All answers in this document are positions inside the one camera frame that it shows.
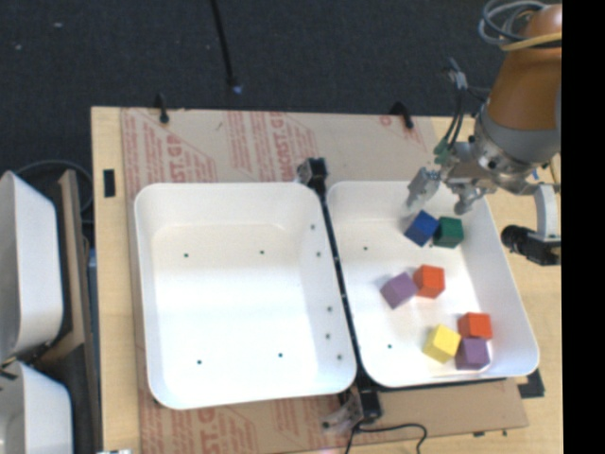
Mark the purple cube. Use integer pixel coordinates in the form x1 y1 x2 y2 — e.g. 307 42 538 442
454 337 492 371
379 271 419 310

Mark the white plastic tray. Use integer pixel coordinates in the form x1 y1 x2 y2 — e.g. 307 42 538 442
325 179 541 390
133 181 358 411

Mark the orange cube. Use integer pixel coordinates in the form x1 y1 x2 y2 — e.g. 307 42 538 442
412 264 446 300
457 311 493 340

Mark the yellow cube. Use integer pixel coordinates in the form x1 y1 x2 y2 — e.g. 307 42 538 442
422 323 462 364

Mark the black cylinder on white bracket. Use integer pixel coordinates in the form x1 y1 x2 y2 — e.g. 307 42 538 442
500 183 562 266

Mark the black block with thin wires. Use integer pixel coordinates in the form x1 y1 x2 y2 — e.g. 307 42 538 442
321 387 384 436
297 156 329 189

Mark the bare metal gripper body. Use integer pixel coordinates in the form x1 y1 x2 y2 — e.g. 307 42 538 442
433 130 543 198

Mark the green cube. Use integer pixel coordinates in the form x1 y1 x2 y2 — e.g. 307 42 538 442
432 215 465 249

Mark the thin black rod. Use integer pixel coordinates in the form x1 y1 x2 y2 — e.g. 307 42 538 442
317 183 368 392

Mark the blue cube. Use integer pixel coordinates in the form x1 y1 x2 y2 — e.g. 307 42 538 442
404 209 440 248

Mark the brown cardboard board, red print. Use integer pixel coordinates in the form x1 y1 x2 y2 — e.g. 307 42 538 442
118 106 530 454

